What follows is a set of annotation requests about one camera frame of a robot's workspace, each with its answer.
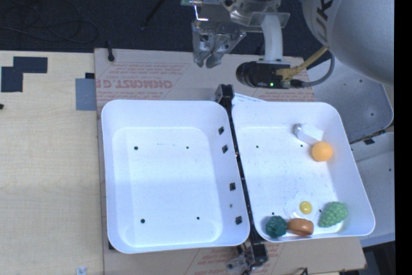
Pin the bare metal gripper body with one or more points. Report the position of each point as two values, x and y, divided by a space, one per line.
222 14

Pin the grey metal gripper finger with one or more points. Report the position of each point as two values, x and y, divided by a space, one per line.
220 51
201 53

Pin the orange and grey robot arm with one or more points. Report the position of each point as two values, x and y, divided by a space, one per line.
354 25

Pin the white paper sheet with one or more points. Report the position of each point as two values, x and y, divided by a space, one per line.
248 98

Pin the brown cardboard board red print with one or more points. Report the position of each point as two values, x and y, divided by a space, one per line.
145 77

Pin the thin black rod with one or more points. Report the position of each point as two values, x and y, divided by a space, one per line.
239 164

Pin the small white bottle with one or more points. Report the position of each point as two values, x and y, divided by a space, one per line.
309 132

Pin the white plastic tray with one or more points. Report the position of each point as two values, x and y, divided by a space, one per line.
277 170
167 177

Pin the orange ball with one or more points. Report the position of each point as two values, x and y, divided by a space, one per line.
322 151

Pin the white and yellow fried egg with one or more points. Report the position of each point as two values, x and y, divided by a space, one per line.
305 207

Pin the dark green broccoli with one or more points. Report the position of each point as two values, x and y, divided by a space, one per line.
275 227

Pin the brown doughnut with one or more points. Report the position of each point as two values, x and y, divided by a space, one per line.
300 227

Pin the light green grapes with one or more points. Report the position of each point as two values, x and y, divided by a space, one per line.
333 215

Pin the black cylinder on white bracket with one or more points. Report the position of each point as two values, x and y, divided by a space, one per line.
257 74

